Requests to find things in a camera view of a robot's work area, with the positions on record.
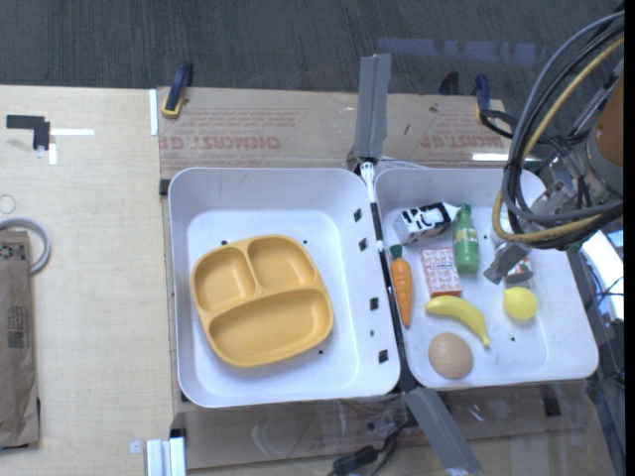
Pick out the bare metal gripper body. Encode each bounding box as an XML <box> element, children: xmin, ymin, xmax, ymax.
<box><xmin>525</xmin><ymin>172</ymin><xmax>595</xmax><ymax>227</ymax></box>

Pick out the small red and white can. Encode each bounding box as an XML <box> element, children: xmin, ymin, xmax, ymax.
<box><xmin>504</xmin><ymin>255</ymin><xmax>536</xmax><ymax>286</ymax></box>

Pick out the green bottle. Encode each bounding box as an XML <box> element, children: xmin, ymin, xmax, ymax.
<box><xmin>451</xmin><ymin>203</ymin><xmax>481</xmax><ymax>276</ymax></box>

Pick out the yellow lemon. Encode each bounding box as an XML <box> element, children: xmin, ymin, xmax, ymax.
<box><xmin>502</xmin><ymin>286</ymin><xmax>539</xmax><ymax>321</ymax></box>

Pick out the orange juice carton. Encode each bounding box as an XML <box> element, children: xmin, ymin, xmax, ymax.
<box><xmin>419</xmin><ymin>247</ymin><xmax>463</xmax><ymax>299</ymax></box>

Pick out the yellow banana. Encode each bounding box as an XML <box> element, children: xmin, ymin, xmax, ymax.
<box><xmin>425</xmin><ymin>295</ymin><xmax>492</xmax><ymax>348</ymax></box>

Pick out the black and white milk carton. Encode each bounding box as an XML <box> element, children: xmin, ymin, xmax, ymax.
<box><xmin>392</xmin><ymin>201</ymin><xmax>461</xmax><ymax>246</ymax></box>

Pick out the white plastic tray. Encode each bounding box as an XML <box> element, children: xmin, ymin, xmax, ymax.
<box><xmin>372</xmin><ymin>166</ymin><xmax>600</xmax><ymax>391</ymax></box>
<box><xmin>167</xmin><ymin>167</ymin><xmax>402</xmax><ymax>410</ymax></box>

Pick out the orange carrot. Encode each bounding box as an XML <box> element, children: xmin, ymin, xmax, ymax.
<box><xmin>388</xmin><ymin>244</ymin><xmax>415</xmax><ymax>329</ymax></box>

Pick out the tan round bread roll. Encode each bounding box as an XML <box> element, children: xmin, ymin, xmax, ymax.
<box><xmin>428</xmin><ymin>331</ymin><xmax>474</xmax><ymax>381</ymax></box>

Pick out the yellow divided plate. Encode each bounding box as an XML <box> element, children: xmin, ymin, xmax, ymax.
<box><xmin>190</xmin><ymin>234</ymin><xmax>335</xmax><ymax>369</ymax></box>

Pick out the brown cardboard board red print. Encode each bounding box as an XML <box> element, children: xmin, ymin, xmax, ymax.
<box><xmin>157</xmin><ymin>85</ymin><xmax>596</xmax><ymax>470</ymax></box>

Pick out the brown paper bag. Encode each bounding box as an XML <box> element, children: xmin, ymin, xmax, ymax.
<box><xmin>0</xmin><ymin>230</ymin><xmax>41</xmax><ymax>449</ymax></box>

